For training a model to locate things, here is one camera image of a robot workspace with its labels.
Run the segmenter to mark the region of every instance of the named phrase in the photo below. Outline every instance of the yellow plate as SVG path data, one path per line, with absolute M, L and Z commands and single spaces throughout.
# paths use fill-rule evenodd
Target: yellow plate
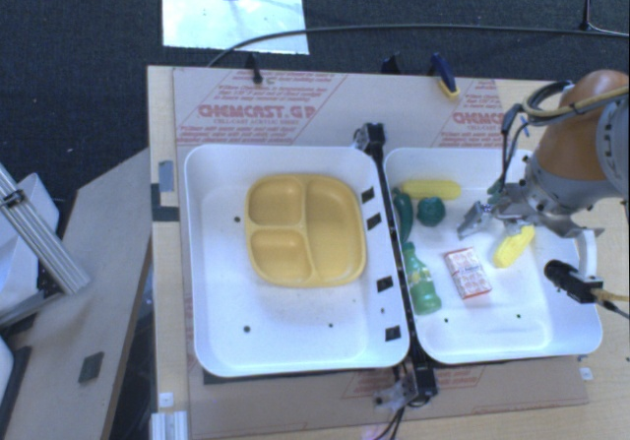
M 264 177 L 247 192 L 245 215 L 249 259 L 270 283 L 336 286 L 363 272 L 361 211 L 339 179 L 319 174 Z

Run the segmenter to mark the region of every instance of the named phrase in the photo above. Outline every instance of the yellow cable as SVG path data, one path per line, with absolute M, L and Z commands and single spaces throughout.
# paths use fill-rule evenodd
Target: yellow cable
M 606 291 L 605 289 L 600 289 L 597 287 L 594 287 L 593 289 L 591 289 L 591 293 L 600 302 L 606 302 L 606 301 L 630 302 L 630 297 L 627 295 L 611 293 L 610 291 Z
M 574 113 L 583 109 L 591 104 L 599 102 L 600 100 L 606 100 L 608 98 L 614 98 L 620 95 L 628 94 L 628 86 L 625 85 L 623 87 L 619 87 L 618 89 L 611 90 L 610 92 L 606 92 L 605 94 L 594 95 L 589 98 L 584 98 L 582 100 L 578 100 L 573 105 L 558 107 L 556 109 L 535 109 L 528 105 L 528 100 L 526 99 L 523 102 L 523 109 L 529 116 L 536 116 L 539 118 L 551 118 L 555 116 L 562 116 L 567 113 Z

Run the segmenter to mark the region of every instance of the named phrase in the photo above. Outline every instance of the teal round object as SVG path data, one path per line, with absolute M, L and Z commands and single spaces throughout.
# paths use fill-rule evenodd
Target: teal round object
M 446 208 L 439 197 L 422 199 L 417 205 L 417 218 L 424 226 L 436 226 L 445 216 Z

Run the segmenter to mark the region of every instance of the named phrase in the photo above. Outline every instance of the red and white box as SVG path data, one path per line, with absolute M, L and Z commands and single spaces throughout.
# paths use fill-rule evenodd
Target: red and white box
M 492 290 L 473 248 L 451 251 L 444 258 L 461 298 L 470 298 Z

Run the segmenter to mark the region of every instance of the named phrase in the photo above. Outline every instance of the green bottle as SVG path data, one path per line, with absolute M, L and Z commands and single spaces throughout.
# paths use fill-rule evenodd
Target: green bottle
M 412 242 L 403 244 L 403 258 L 409 285 L 409 295 L 413 311 L 417 315 L 430 314 L 442 307 L 442 300 L 435 292 L 431 273 L 417 256 Z

